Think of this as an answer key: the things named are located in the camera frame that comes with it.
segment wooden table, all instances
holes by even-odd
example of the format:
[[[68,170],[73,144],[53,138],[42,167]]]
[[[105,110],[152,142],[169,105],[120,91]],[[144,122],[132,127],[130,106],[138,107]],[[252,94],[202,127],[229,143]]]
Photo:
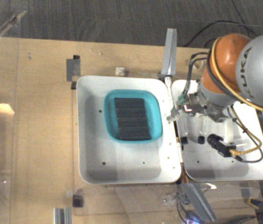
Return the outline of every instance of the wooden table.
[[[72,205],[72,192],[93,188],[78,172],[76,94],[66,81],[66,59],[80,56],[81,75],[114,76],[116,67],[125,67],[130,77],[156,77],[164,47],[4,39],[9,46],[0,59],[12,52],[14,42],[19,48],[11,223],[49,224],[53,208]],[[177,48],[177,78],[186,77],[190,55],[200,51],[205,50]],[[202,70],[193,70],[192,78],[199,78]],[[172,210],[78,215],[79,210],[72,212],[73,224],[179,223]]]

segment wire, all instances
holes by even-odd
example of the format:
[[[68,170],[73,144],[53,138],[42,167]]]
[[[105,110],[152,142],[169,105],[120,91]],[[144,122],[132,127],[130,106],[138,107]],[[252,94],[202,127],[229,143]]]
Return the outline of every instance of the wire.
[[[235,21],[229,21],[229,20],[218,20],[218,21],[214,21],[214,22],[211,22],[209,23],[207,26],[203,27],[199,32],[197,32],[193,37],[192,39],[184,44],[182,47],[187,47],[189,44],[191,44],[202,32],[204,32],[206,29],[208,29],[209,27],[211,27],[212,25],[214,24],[218,24],[218,23],[229,23],[229,24],[234,24],[234,25],[237,25],[237,26],[240,26],[240,27],[245,27],[248,31],[250,31],[252,34],[254,34],[255,36],[258,36],[252,29],[248,28],[246,25],[242,25],[238,22],[235,22]]]
[[[211,42],[214,42],[216,39],[217,39],[217,37],[209,39],[207,42],[205,42],[203,48],[207,48],[208,44],[210,44]]]
[[[224,78],[222,77],[219,69],[218,69],[218,66],[217,66],[217,63],[216,63],[216,59],[215,59],[215,49],[216,49],[216,45],[217,45],[217,42],[220,40],[220,38],[218,38],[214,44],[213,44],[213,47],[212,47],[212,51],[211,51],[211,61],[213,63],[213,68],[214,68],[214,71],[216,73],[216,75],[218,76],[219,78],[219,81],[224,85],[224,87],[226,89],[228,89],[238,100],[240,100],[241,102],[245,103],[246,105],[249,105],[249,106],[252,106],[253,108],[257,109],[257,110],[260,110],[263,112],[263,107],[261,106],[258,106],[258,105],[255,105],[253,104],[252,102],[249,102],[247,101],[245,98],[243,98],[242,96],[240,96],[239,94],[237,94],[227,83],[226,81],[224,80]]]
[[[238,16],[240,17],[240,20],[241,20],[241,21],[242,21],[242,23],[244,24],[244,27],[245,27],[245,29],[246,29],[246,31],[247,31],[247,33],[248,33],[248,36],[250,37],[250,33],[249,33],[249,30],[247,29],[247,26],[246,26],[246,24],[245,24],[245,22],[244,22],[244,19],[242,18],[242,16],[241,16],[241,14],[240,14],[239,10],[237,9],[237,7],[236,7],[236,5],[235,5],[234,1],[233,1],[233,0],[231,0],[231,2],[232,2],[232,5],[233,5],[233,7],[234,7],[234,8],[235,8],[235,10],[236,10],[236,12],[237,12]]]
[[[229,110],[229,107],[227,108],[227,111],[228,111],[228,114],[229,114],[229,117],[230,118],[233,118],[233,116],[231,115],[230,113],[230,110]],[[243,130],[245,131],[246,129],[237,121],[237,119],[235,119],[235,123]],[[254,138],[249,134],[249,133],[246,133],[248,135],[248,137],[253,141],[253,143],[258,146],[257,142],[254,140]],[[238,160],[239,162],[244,162],[244,163],[256,163],[256,162],[260,162],[262,159],[263,159],[263,151],[262,149],[259,148],[259,151],[260,151],[260,154],[261,154],[261,157],[258,159],[258,160],[252,160],[252,161],[249,161],[249,160],[244,160],[243,158],[241,158],[240,156],[237,156],[236,157],[236,160]]]
[[[206,57],[197,58],[197,59],[193,60],[198,55],[208,55],[208,53],[207,52],[199,52],[199,53],[195,53],[195,54],[191,55],[191,58],[190,58],[190,60],[188,62],[188,72],[187,72],[187,78],[186,78],[185,87],[184,87],[181,95],[179,95],[179,97],[178,97],[178,105],[180,105],[180,106],[185,102],[187,93],[188,93],[190,85],[191,85],[191,77],[192,77],[193,65],[197,61],[206,60]]]
[[[178,201],[176,200],[176,206],[177,206],[177,212],[178,212],[178,215],[180,217],[180,219],[185,223],[187,224],[187,221],[184,220],[184,218],[181,216],[181,213],[180,213],[180,209],[179,209],[179,206],[178,206]]]
[[[245,151],[237,151],[235,149],[230,149],[230,153],[232,154],[232,156],[236,157],[236,156],[239,156],[239,155],[243,155],[243,154],[248,154],[248,153],[251,153],[257,149],[260,149],[261,145],[262,145],[262,142],[260,141],[260,139],[258,139],[250,130],[248,130],[246,128],[246,126],[242,123],[242,121],[240,120],[240,118],[238,117],[236,111],[234,110],[234,107],[233,106],[230,106],[234,116],[236,117],[236,120],[238,121],[238,123],[241,125],[242,129],[244,130],[244,132],[246,134],[249,134],[250,136],[253,137],[253,139],[255,139],[257,142],[258,142],[258,145],[256,145],[256,147],[254,148],[251,148],[249,150],[245,150]]]
[[[186,79],[186,85],[185,85],[185,88],[184,88],[184,90],[183,90],[183,92],[182,92],[182,93],[184,94],[184,96],[187,95],[187,92],[188,92],[188,90],[189,90],[189,88],[190,88],[193,65],[194,65],[197,61],[202,61],[202,60],[206,60],[206,59],[207,59],[206,57],[197,58],[197,59],[189,62],[188,72],[187,72],[187,79]]]

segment connector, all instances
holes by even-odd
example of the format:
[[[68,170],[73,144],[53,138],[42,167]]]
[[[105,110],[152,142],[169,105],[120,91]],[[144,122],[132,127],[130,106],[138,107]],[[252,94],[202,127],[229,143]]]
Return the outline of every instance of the connector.
[[[216,149],[220,155],[225,158],[232,157],[230,153],[231,149],[236,149],[236,146],[227,146],[223,144],[223,138],[216,135],[210,134],[207,138],[207,142],[211,145],[212,148]]]

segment blue container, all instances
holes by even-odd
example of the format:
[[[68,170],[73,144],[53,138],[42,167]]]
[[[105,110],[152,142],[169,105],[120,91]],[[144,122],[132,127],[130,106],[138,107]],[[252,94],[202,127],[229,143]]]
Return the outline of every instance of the blue container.
[[[147,121],[149,126],[150,140],[126,141],[119,139],[115,98],[141,98],[144,100]],[[137,90],[114,90],[104,98],[104,123],[107,134],[111,139],[119,143],[148,143],[157,140],[163,133],[163,125],[157,99],[149,92]]]

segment gray carpet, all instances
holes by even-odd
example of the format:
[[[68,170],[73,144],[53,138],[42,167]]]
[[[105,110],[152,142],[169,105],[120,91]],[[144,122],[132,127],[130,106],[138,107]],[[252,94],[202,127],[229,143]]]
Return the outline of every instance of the gray carpet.
[[[263,0],[234,0],[257,35],[263,34]],[[164,45],[166,29],[178,29],[178,46],[217,20],[242,24],[231,0],[0,0],[0,25],[15,11],[28,13],[21,37],[72,41]],[[215,24],[189,46],[243,27]]]

